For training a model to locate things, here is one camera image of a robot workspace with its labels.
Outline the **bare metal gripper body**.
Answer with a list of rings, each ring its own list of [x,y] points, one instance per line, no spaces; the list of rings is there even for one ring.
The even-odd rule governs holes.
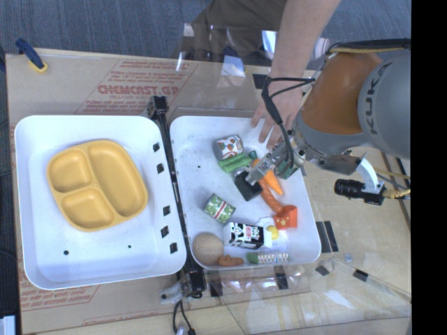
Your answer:
[[[289,178],[307,161],[317,167],[340,174],[353,174],[362,163],[363,157],[346,153],[331,155],[311,148],[305,142],[281,142],[257,163],[257,181],[269,170],[283,179]]]

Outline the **person's hand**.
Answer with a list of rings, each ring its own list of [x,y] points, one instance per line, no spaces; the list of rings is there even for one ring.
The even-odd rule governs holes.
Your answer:
[[[279,116],[283,121],[286,131],[292,129],[293,121],[296,118],[302,105],[302,87],[294,87],[300,82],[292,80],[290,76],[280,76],[271,73],[272,81],[268,84],[268,95],[272,97]],[[260,143],[267,142],[267,149],[272,149],[278,142],[282,140],[282,131],[280,126],[268,114],[265,103],[260,100],[253,117],[251,118],[251,127],[255,128],[259,122],[263,125],[258,136]]]

